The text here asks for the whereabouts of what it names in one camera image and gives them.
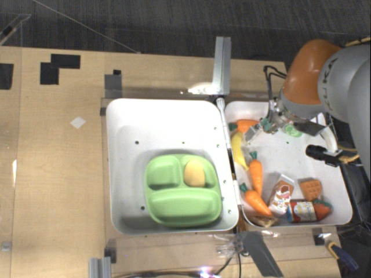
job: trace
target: toy food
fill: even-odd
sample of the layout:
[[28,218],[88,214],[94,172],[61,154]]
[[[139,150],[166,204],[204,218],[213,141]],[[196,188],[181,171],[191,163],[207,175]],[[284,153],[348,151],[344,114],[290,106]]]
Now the toy food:
[[232,145],[232,152],[234,161],[240,164],[246,171],[249,169],[245,162],[245,157],[243,156],[241,150],[241,142],[242,142],[243,134],[241,132],[237,132],[232,136],[231,145]]
[[291,201],[286,215],[289,222],[317,221],[312,202]]
[[259,122],[257,120],[252,120],[252,119],[240,119],[237,121],[237,130],[246,133],[251,126],[254,126],[258,124]]
[[280,217],[286,213],[294,191],[293,184],[294,181],[287,176],[281,175],[278,178],[268,203],[268,208],[274,216]]
[[249,165],[253,188],[261,196],[261,190],[263,189],[263,165],[257,160],[256,151],[251,152],[250,156],[253,158]]
[[235,129],[237,129],[237,125],[235,123],[229,123],[228,129],[229,131],[233,132]]
[[317,220],[324,219],[332,211],[331,204],[318,199],[313,201],[313,207]]
[[296,130],[290,123],[285,126],[285,133],[293,137],[300,137],[302,135],[302,132]]
[[256,191],[245,192],[245,200],[261,215],[272,217],[272,212]]
[[184,183],[193,187],[205,186],[205,172],[202,163],[191,159],[184,167]]
[[270,228],[274,224],[278,222],[278,218],[275,217],[268,217],[268,216],[250,216],[249,220],[258,226],[262,226],[264,228]]
[[321,182],[318,179],[306,180],[300,183],[300,189],[307,201],[313,201],[321,195]]

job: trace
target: black tape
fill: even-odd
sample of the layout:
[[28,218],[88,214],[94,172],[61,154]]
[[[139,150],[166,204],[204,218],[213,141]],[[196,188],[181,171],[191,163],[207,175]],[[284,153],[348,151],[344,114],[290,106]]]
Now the black tape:
[[13,28],[12,28],[11,26],[7,26],[7,27],[5,27],[4,30],[1,31],[1,33],[3,33],[4,36],[7,36],[7,35],[9,35],[12,31],[13,31]]
[[52,64],[59,68],[80,69],[80,58],[79,55],[52,53]]
[[52,63],[41,63],[40,67],[40,84],[41,85],[58,85],[59,68]]
[[100,116],[106,116],[106,110],[107,110],[107,107],[101,107],[99,115]]
[[117,262],[117,253],[116,248],[105,248],[104,249],[104,257],[110,257],[111,263],[115,264]]
[[13,82],[13,64],[0,64],[0,90],[10,90]]
[[316,246],[323,246],[323,245],[325,245],[325,238],[323,238],[322,228],[314,228],[314,229],[312,229],[312,234],[313,234],[314,244]]

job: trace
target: green plate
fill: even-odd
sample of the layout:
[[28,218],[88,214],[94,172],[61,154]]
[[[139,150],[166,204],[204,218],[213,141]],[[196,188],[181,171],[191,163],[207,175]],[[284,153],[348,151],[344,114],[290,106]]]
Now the green plate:
[[[205,172],[205,187],[184,183],[184,167],[199,161]],[[221,193],[214,166],[196,155],[163,155],[152,159],[145,174],[146,201],[150,215],[159,224],[174,228],[206,225],[221,213]]]

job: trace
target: toy banana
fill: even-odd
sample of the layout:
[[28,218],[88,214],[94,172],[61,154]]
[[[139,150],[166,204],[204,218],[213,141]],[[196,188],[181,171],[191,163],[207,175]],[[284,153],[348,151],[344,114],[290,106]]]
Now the toy banana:
[[237,132],[232,136],[231,145],[233,158],[236,163],[240,164],[246,171],[248,171],[249,167],[246,165],[245,158],[241,150],[242,137],[243,134],[241,132]]

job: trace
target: gray carpet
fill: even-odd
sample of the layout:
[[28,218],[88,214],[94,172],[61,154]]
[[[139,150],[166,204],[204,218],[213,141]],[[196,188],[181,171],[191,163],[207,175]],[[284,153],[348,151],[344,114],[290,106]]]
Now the gray carpet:
[[[215,36],[232,38],[233,58],[289,65],[302,44],[342,45],[370,34],[370,0],[38,0],[89,27],[151,54],[213,57]],[[0,28],[32,14],[23,45],[129,52],[31,0],[0,0]],[[20,45],[20,37],[7,45]]]

